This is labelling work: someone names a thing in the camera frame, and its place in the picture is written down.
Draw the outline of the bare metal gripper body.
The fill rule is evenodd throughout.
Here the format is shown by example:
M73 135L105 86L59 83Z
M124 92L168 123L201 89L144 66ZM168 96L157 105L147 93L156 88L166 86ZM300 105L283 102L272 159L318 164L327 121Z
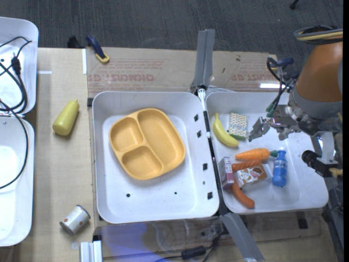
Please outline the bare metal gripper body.
M293 129L294 133L304 132L309 136L319 135L320 132L333 132L333 122L328 119L314 118L303 110L288 105L278 105L268 111L270 126L278 130Z

